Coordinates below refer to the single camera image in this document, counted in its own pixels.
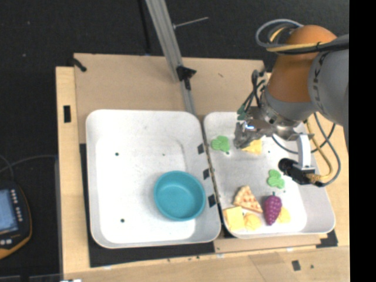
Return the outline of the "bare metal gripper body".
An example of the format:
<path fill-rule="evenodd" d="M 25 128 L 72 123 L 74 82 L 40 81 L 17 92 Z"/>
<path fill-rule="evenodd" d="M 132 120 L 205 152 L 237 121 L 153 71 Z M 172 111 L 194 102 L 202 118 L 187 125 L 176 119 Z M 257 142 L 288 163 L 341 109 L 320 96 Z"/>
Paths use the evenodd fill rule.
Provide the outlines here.
<path fill-rule="evenodd" d="M 244 115 L 243 127 L 247 134 L 247 140 L 252 134 L 272 137 L 277 135 L 284 140 L 288 140 L 295 134 L 295 128 L 300 121 L 290 120 L 276 113 L 273 109 L 263 109 L 252 106 Z"/>

